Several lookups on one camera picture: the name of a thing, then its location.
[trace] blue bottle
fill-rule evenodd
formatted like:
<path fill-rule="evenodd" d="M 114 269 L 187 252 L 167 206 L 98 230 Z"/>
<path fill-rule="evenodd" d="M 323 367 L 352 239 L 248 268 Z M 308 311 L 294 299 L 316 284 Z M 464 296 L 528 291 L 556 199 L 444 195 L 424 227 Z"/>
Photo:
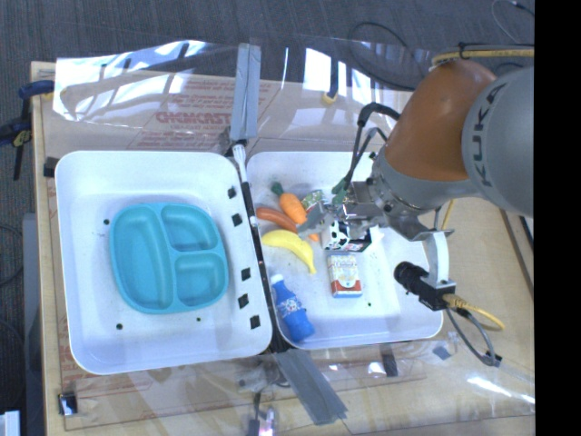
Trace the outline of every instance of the blue bottle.
<path fill-rule="evenodd" d="M 282 275 L 273 274 L 271 282 L 272 288 L 276 292 L 276 308 L 289 328 L 292 340 L 300 342 L 315 333 L 315 328 L 307 318 L 307 312 L 302 308 L 295 293 L 284 284 Z"/>

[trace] toy banana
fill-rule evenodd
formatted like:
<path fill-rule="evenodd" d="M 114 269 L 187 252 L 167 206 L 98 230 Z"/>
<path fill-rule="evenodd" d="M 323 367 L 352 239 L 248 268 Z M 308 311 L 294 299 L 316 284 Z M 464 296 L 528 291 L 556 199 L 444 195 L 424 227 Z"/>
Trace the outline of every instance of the toy banana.
<path fill-rule="evenodd" d="M 261 237 L 261 241 L 264 245 L 269 245 L 270 247 L 282 247 L 290 250 L 309 267 L 309 273 L 317 272 L 313 263 L 312 247 L 297 234 L 285 229 L 276 229 L 264 234 Z"/>

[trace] yellow cable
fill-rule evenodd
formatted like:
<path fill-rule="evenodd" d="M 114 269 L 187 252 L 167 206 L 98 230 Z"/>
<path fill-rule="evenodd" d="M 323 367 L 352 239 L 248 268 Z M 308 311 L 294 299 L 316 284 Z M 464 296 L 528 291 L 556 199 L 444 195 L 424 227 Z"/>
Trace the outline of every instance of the yellow cable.
<path fill-rule="evenodd" d="M 502 321 L 500 321 L 496 316 L 492 313 L 488 313 L 486 310 L 481 309 L 471 303 L 466 302 L 461 297 L 457 296 L 456 294 L 444 294 L 442 296 L 444 302 L 446 302 L 451 308 L 459 308 L 464 310 L 470 310 L 472 312 L 480 313 L 482 316 L 488 318 L 492 321 L 497 327 L 482 325 L 483 328 L 493 331 L 502 331 L 505 329 L 505 325 Z"/>
<path fill-rule="evenodd" d="M 475 58 L 475 57 L 494 57 L 494 56 L 524 56 L 524 57 L 534 57 L 535 49 L 533 48 L 507 48 L 507 49 L 496 49 L 496 50 L 462 50 L 461 52 L 446 52 L 443 54 L 437 54 L 432 58 L 432 66 L 437 64 L 445 63 L 449 60 L 456 58 Z"/>
<path fill-rule="evenodd" d="M 446 209 L 446 214 L 444 215 L 444 221 L 442 222 L 442 231 L 446 229 L 448 226 L 448 220 L 450 219 L 450 215 L 452 214 L 452 207 L 454 206 L 454 202 L 456 199 L 452 199 L 448 204 L 448 208 Z"/>

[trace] blue divided plate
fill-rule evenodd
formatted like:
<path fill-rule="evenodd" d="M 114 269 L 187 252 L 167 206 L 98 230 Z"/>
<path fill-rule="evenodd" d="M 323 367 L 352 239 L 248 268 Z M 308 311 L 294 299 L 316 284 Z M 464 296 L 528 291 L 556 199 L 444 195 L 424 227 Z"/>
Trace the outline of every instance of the blue divided plate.
<path fill-rule="evenodd" d="M 226 252 L 216 223 L 195 205 L 139 203 L 111 224 L 109 248 L 119 292 L 134 309 L 201 309 L 228 287 Z"/>

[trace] black cable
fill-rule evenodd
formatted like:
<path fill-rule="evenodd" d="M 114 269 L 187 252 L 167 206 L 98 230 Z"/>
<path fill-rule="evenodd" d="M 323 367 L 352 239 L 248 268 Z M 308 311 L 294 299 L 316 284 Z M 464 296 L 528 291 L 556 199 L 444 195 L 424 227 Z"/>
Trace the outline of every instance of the black cable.
<path fill-rule="evenodd" d="M 484 328 L 479 323 L 479 321 L 476 318 L 474 318 L 474 315 L 472 315 L 468 310 L 465 310 L 465 309 L 456 309 L 455 310 L 455 312 L 457 314 L 459 314 L 460 316 L 463 316 L 464 318 L 467 318 L 468 320 L 470 320 L 472 322 L 472 324 L 474 324 L 474 326 L 476 326 L 476 328 L 478 329 L 478 331 L 480 332 L 480 334 L 482 335 L 482 337 L 484 338 L 484 341 L 486 342 L 486 344 L 488 346 L 488 353 L 489 354 L 479 353 L 474 348 L 474 346 L 470 343 L 470 341 L 468 340 L 466 335 L 462 332 L 462 330 L 460 329 L 460 327 L 456 323 L 456 320 L 454 320 L 454 317 L 452 316 L 451 310 L 449 308 L 447 308 L 446 312 L 448 313 L 448 317 L 449 317 L 450 321 L 452 322 L 452 324 L 454 325 L 454 328 L 456 328 L 456 330 L 458 331 L 458 334 L 462 338 L 462 341 L 464 341 L 464 343 L 467 345 L 467 347 L 470 349 L 470 351 L 485 365 L 487 365 L 489 367 L 498 366 L 499 362 L 498 362 L 497 356 L 494 352 L 494 346 L 492 345 L 492 341 L 488 337 L 487 333 L 484 331 Z"/>
<path fill-rule="evenodd" d="M 357 23 L 356 25 L 354 25 L 353 27 L 351 27 L 351 29 L 349 30 L 349 32 L 347 34 L 347 38 L 349 39 L 350 42 L 355 42 L 356 41 L 356 39 L 354 38 L 354 34 L 355 34 L 355 32 L 358 29 L 360 29 L 363 26 L 377 27 L 379 29 L 382 29 L 384 31 L 389 32 L 396 39 L 398 39 L 398 42 L 409 52 L 408 45 L 404 42 L 404 40 L 399 35 L 397 35 L 394 31 L 392 31 L 391 29 L 389 29 L 387 26 L 381 25 L 379 23 L 375 23 L 373 21 L 363 21 L 363 22 Z M 353 52 L 353 49 L 352 49 L 351 44 L 349 45 L 349 48 L 350 48 L 350 53 L 351 53 L 351 56 L 353 57 L 353 60 L 354 60 L 355 64 L 358 66 L 359 70 L 363 74 L 365 74 L 367 77 L 369 77 L 371 79 L 374 79 L 375 81 L 377 81 L 379 83 L 382 83 L 382 84 L 385 84 L 385 85 L 390 85 L 392 87 L 395 87 L 395 88 L 401 89 L 401 90 L 405 90 L 405 91 L 413 91 L 413 90 L 416 89 L 416 87 L 413 86 L 413 85 L 405 85 L 405 84 L 395 83 L 393 81 L 390 81 L 389 79 L 385 79 L 385 78 L 377 75 L 376 73 L 374 73 L 375 69 L 369 69 L 366 66 L 364 66 L 364 64 L 361 62 L 361 60 Z M 412 53 L 409 53 L 409 55 L 416 62 L 416 66 L 418 67 L 419 74 L 423 78 L 424 77 L 424 74 L 421 72 L 421 69 L 419 67 L 418 61 L 415 59 L 415 57 L 413 56 Z"/>
<path fill-rule="evenodd" d="M 365 127 L 365 124 L 367 124 L 367 121 L 369 120 L 369 117 L 371 116 L 372 113 L 386 114 L 387 116 L 391 117 L 396 121 L 398 121 L 400 117 L 400 114 L 396 112 L 393 108 L 386 106 L 384 104 L 378 104 L 377 102 L 372 102 L 361 108 L 361 111 L 359 112 L 359 117 L 357 119 L 357 133 L 355 135 L 355 144 L 353 145 L 351 165 L 343 181 L 343 190 L 347 190 L 347 188 L 351 184 L 351 178 L 355 173 L 355 168 L 357 167 L 362 154 L 365 152 L 365 149 L 367 148 L 369 141 L 373 137 L 373 134 L 368 135 L 365 142 L 361 146 L 361 149 L 359 149 L 359 142 L 361 141 L 361 132 L 363 131 L 363 128 Z M 383 137 L 383 140 L 387 141 L 388 139 L 387 136 L 379 128 L 376 128 L 376 132 L 379 132 L 381 137 Z"/>
<path fill-rule="evenodd" d="M 6 224 L 0 224 L 0 230 L 5 230 L 5 231 L 8 231 L 10 233 L 14 233 L 17 236 L 19 236 L 20 238 L 22 238 L 22 234 L 18 230 L 16 230 L 15 228 L 13 228 L 12 226 L 8 226 Z M 16 276 L 18 276 L 20 274 L 20 272 L 22 270 L 23 270 L 23 265 L 20 264 L 20 266 L 18 268 L 16 268 L 16 270 L 13 273 L 11 273 L 9 276 L 6 276 L 4 279 L 0 279 L 0 287 L 11 282 Z"/>
<path fill-rule="evenodd" d="M 511 33 L 509 33 L 509 31 L 498 21 L 497 15 L 494 12 L 494 5 L 497 4 L 498 2 L 510 3 L 515 8 L 526 11 L 532 17 L 535 17 L 535 13 L 531 9 L 524 6 L 523 4 L 517 2 L 516 0 L 493 0 L 492 3 L 490 4 L 490 12 L 492 13 L 492 18 L 494 19 L 494 22 L 497 24 L 497 26 L 500 28 L 500 30 L 503 33 L 505 33 L 505 35 L 507 35 L 513 42 L 517 42 L 517 39 Z"/>
<path fill-rule="evenodd" d="M 20 336 L 20 333 L 16 330 L 16 328 L 14 326 L 12 326 L 6 320 L 2 320 L 1 318 L 0 318 L 0 325 L 4 326 L 10 333 L 12 333 L 14 335 L 14 337 L 18 341 L 18 345 L 20 346 L 20 349 L 21 349 L 23 357 L 24 357 L 25 356 L 25 341 Z M 10 402 L 9 405 L 6 405 L 5 406 L 6 409 L 11 409 L 11 408 L 15 407 L 15 405 L 18 403 L 18 401 L 20 401 L 20 398 L 22 397 L 24 391 L 25 391 L 25 380 L 22 380 L 21 385 L 16 393 L 16 397 L 14 398 L 14 401 Z M 0 409 L 0 413 L 4 413 L 6 409 Z"/>

